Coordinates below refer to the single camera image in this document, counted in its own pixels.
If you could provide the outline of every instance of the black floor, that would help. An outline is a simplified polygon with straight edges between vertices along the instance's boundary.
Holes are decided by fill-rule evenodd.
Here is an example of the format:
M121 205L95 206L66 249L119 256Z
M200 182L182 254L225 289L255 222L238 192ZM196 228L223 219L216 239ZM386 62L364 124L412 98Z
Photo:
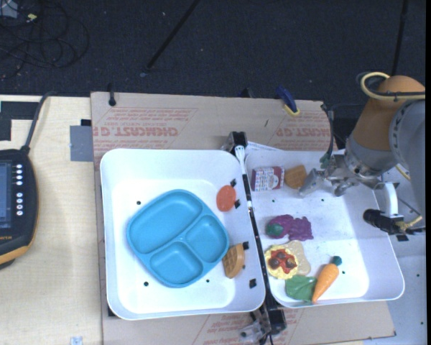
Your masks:
M89 96L111 83L273 98L283 85L297 99L348 104L335 113L346 134L367 100L360 73L426 85L426 0L200 0L146 76L195 0L11 2L17 11L0 10L0 94Z

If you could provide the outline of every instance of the orange oval object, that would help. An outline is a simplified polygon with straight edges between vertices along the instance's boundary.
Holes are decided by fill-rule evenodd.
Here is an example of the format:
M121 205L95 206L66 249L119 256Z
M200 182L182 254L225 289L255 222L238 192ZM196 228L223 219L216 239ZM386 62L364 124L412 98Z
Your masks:
M231 185L223 186L217 193L217 208L222 212L230 211L235 205L236 190Z

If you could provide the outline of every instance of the carrot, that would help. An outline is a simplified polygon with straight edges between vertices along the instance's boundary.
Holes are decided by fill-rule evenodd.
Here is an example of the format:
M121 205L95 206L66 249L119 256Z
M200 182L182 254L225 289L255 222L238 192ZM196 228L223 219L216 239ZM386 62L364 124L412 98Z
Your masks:
M316 304L319 297L324 294L324 292L332 285L332 283L337 278L339 271L338 265L342 263L342 259L339 256L334 256L330 263L327 263L326 266L323 267L320 274L318 275L318 279L316 281L316 286L313 291L313 295L311 297L311 302Z

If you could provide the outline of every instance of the white tray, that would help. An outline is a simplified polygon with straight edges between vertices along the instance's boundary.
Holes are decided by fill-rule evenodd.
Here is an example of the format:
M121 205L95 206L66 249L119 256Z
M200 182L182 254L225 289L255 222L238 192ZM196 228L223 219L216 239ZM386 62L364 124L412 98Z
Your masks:
M259 150L247 156L246 168L249 177L255 167L282 166L287 170L302 164L309 172L314 167L320 169L322 156L323 152ZM287 235L274 239L265 234L266 224L272 218L289 214L295 218L306 216L311 223L314 239L302 242L311 265L307 276L316 276L332 256L342 258L337 280L314 306L393 300L404 292L404 278L388 234L363 220L366 209L379 209L370 188L359 185L335 197L330 182L324 182L317 191L302 198L298 190L284 184L280 189L252 191L251 195L264 251L273 244L289 241ZM269 275L269 284L273 296L283 306L311 305L287 296L284 280Z
M240 206L220 212L216 194L233 179ZM241 168L232 154L221 150L115 149L101 160L101 183L107 300L118 317L139 320L250 312L264 302L264 278ZM233 279L225 276L219 262L187 287L167 287L129 247L126 226L130 218L157 196L174 189L188 190L205 202L225 226L230 245L248 243L245 268Z

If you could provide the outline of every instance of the copper colored cylinder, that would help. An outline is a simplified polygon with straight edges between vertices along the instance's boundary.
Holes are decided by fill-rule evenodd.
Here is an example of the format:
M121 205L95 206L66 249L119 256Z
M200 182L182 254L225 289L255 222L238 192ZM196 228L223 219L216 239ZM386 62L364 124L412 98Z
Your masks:
M384 80L377 89L381 93L422 92L425 87L405 75L393 75ZM406 100L378 100L370 98L353 130L353 138L369 149L389 151L389 125L397 109Z

